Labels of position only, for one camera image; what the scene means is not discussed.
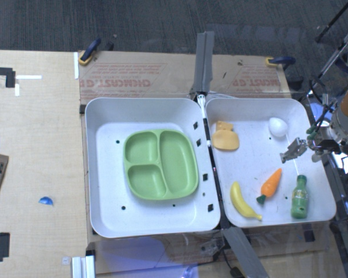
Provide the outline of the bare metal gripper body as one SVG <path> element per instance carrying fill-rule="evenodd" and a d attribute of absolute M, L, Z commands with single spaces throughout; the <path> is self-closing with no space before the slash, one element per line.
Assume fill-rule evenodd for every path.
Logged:
<path fill-rule="evenodd" d="M 332 138 L 325 138 L 319 135 L 308 135 L 307 146 L 320 155 L 324 153 L 344 153 L 348 155 L 348 139 L 345 138 L 336 141 Z"/>

